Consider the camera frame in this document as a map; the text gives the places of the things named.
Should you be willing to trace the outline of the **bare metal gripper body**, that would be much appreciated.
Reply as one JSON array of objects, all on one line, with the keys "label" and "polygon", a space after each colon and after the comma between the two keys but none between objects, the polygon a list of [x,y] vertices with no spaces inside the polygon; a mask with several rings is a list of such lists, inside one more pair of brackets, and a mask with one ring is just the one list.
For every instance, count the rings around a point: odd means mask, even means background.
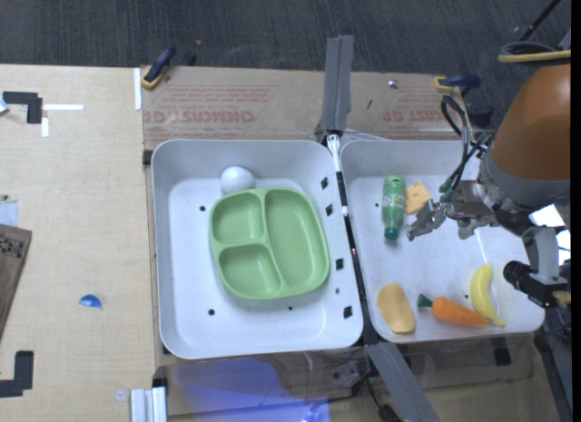
[{"label": "bare metal gripper body", "polygon": [[493,206],[502,200],[502,193],[493,181],[462,180],[452,192],[446,215],[458,225],[458,236],[467,240],[476,229],[498,227]]}]

